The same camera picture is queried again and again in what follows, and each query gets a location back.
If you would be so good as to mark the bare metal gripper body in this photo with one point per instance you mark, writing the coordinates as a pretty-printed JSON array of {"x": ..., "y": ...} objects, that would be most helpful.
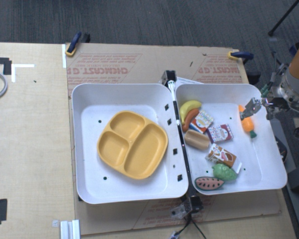
[{"x": 280, "y": 101}]

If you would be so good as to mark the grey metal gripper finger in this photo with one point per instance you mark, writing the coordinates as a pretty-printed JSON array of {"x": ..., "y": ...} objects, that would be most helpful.
[{"x": 252, "y": 107}]

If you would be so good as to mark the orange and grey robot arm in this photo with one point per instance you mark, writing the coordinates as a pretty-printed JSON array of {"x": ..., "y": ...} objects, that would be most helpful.
[{"x": 297, "y": 66}]

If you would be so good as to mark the orange carrot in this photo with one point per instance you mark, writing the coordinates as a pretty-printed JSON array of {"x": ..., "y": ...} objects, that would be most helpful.
[{"x": 248, "y": 124}]

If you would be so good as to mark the purple and white carton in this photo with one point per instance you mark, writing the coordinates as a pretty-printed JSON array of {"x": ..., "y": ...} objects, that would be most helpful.
[{"x": 220, "y": 133}]

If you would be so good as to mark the white plastic tray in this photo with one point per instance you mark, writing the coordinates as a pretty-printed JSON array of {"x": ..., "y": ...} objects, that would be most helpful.
[
  {"x": 94, "y": 173},
  {"x": 259, "y": 158}
]

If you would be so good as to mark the yellow and red carton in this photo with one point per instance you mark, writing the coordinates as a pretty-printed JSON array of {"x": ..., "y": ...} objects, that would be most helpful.
[{"x": 202, "y": 121}]

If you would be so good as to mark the brown and white carton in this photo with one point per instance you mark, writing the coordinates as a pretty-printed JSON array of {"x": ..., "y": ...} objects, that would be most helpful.
[{"x": 223, "y": 157}]

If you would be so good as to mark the orange-red sausage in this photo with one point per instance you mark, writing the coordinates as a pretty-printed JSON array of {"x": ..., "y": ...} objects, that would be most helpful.
[{"x": 190, "y": 118}]

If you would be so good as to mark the tan hot dog bun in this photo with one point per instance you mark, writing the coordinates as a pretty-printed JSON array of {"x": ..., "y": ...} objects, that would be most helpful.
[{"x": 196, "y": 139}]

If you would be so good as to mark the yellow banana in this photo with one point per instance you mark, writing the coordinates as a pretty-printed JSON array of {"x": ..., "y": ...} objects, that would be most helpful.
[{"x": 187, "y": 107}]

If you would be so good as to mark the white paper sheet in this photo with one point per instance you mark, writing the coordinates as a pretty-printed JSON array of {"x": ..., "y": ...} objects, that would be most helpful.
[{"x": 187, "y": 80}]

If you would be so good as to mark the green grapes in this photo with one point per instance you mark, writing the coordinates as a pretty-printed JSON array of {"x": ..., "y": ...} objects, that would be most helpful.
[{"x": 224, "y": 172}]

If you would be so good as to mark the thin black and white rod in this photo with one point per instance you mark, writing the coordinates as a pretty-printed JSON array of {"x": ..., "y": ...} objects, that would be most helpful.
[{"x": 182, "y": 138}]

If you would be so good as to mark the red watermelon slice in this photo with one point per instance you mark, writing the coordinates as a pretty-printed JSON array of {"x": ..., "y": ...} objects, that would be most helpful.
[{"x": 208, "y": 183}]

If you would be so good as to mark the brown cardboard board red print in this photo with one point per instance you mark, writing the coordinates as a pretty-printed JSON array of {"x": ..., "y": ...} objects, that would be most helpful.
[{"x": 139, "y": 66}]

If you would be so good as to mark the yellow divided plate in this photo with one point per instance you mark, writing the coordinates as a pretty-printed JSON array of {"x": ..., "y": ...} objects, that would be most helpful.
[{"x": 139, "y": 148}]

